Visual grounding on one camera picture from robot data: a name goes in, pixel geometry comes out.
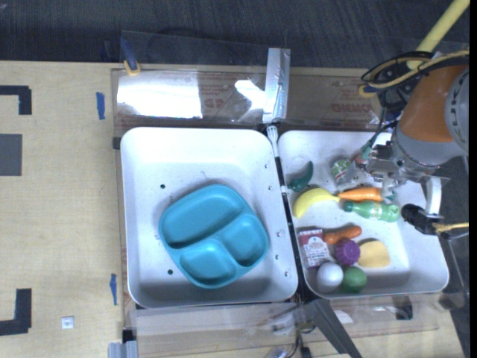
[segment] green lime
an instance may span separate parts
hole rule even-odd
[[[357,266],[350,266],[344,269],[341,286],[345,292],[359,293],[366,286],[366,282],[366,274]]]

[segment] wooden surface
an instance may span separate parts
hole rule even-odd
[[[108,344],[121,339],[110,78],[116,67],[0,62],[0,84],[33,91],[32,116],[18,115],[16,97],[0,96],[0,133],[23,134],[22,176],[0,177],[0,318],[13,318],[16,289],[33,291],[32,328],[0,336],[0,357],[107,357]],[[97,92],[106,98],[105,120],[98,118]],[[62,330],[61,318],[71,315],[75,327]],[[450,314],[436,317],[436,330],[354,341],[364,357],[462,357]],[[314,357],[335,355],[328,342],[311,347]],[[270,350],[194,357],[264,357]]]

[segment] blue plate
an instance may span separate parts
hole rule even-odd
[[[268,235],[248,203],[222,184],[198,189],[168,207],[159,235],[182,273],[195,285],[217,289],[255,267]]]

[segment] yellow pole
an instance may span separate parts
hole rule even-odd
[[[424,37],[424,40],[417,47],[417,51],[433,51],[438,43],[443,39],[449,29],[455,24],[462,13],[469,7],[470,0],[454,0],[446,9],[443,15],[432,27],[431,31]],[[421,61],[409,61],[409,69],[415,69]]]

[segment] yellow potato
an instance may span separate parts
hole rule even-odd
[[[358,264],[363,268],[384,268],[391,264],[388,249],[379,240],[364,242],[359,246]]]

